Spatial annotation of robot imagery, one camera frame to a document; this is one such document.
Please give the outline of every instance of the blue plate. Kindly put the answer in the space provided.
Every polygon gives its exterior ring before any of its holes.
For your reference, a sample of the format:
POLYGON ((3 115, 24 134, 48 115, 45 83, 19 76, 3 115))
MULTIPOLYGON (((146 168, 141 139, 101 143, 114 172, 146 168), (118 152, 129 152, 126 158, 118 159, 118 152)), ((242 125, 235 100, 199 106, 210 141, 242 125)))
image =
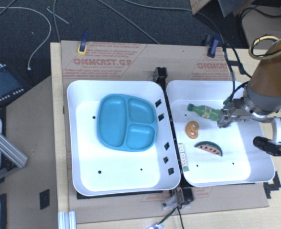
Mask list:
POLYGON ((145 151, 156 139, 157 118, 148 101, 124 94, 101 100, 97 134, 106 147, 123 151, 145 151))

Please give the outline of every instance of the white cable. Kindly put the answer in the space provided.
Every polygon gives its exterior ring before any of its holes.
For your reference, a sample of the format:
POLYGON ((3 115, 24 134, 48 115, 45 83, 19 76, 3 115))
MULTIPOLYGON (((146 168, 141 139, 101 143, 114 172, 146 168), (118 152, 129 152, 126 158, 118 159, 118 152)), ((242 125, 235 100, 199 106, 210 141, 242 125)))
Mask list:
POLYGON ((22 10, 30 10, 30 11, 33 11, 33 12, 36 12, 38 13, 39 15, 43 16, 44 19, 48 22, 49 24, 49 32, 48 32, 48 35, 47 37, 45 38, 45 40, 34 50, 34 52, 31 54, 29 60, 28 60, 28 68, 27 70, 30 71, 31 70, 31 67, 30 67, 30 61, 32 59, 32 57, 34 56, 34 54, 40 49, 40 47, 43 46, 43 44, 48 40, 50 34, 51 34, 51 23, 49 22, 49 20, 46 18, 45 15, 43 15, 42 13, 40 13, 39 11, 36 11, 36 10, 33 10, 33 9, 30 9, 30 8, 24 8, 24 7, 9 7, 8 9, 22 9, 22 10))

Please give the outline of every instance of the toy wine bottle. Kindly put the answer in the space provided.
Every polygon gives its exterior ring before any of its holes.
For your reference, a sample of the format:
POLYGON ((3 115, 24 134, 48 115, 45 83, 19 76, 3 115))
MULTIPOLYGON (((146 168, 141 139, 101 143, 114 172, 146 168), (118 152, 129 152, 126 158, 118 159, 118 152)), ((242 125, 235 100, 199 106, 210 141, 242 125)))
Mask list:
POLYGON ((219 118, 219 109, 213 109, 209 106, 201 105, 201 106, 194 106, 193 104, 189 104, 187 110, 196 112, 199 116, 217 121, 219 118))

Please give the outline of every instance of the pretzel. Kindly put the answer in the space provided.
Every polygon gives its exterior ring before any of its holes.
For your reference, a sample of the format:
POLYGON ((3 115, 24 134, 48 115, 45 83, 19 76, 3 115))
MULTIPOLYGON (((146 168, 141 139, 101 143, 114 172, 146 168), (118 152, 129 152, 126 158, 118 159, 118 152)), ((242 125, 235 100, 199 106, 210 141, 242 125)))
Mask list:
POLYGON ((198 129, 199 124, 196 121, 190 121, 185 127, 185 132, 191 139, 195 139, 198 137, 198 129))

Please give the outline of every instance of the dark floor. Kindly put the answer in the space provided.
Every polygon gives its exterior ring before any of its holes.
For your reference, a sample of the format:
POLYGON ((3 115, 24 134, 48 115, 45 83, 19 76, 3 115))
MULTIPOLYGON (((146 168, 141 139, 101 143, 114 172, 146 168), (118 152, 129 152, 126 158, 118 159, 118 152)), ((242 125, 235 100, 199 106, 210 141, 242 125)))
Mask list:
MULTIPOLYGON (((12 0, 0 0, 6 6, 12 0)), ((211 19, 226 41, 237 48, 246 47, 241 36, 238 17, 222 15, 217 0, 212 0, 201 13, 193 16, 186 11, 153 10, 120 0, 102 0, 117 9, 160 44, 201 45, 207 34, 215 35, 211 19)), ((189 0, 130 0, 139 4, 190 9, 189 0)), ((43 16, 29 10, 9 9, 0 16, 0 63, 12 65, 33 84, 50 75, 50 42, 57 42, 52 10, 54 0, 17 0, 13 7, 27 7, 44 14, 51 22, 52 32, 47 42, 27 63, 32 52, 46 38, 49 26, 43 16)), ((280 7, 281 0, 256 0, 253 4, 280 7)), ((56 14, 68 23, 57 20, 61 40, 81 40, 89 30, 89 40, 98 42, 156 43, 135 26, 96 0, 58 0, 56 14)))

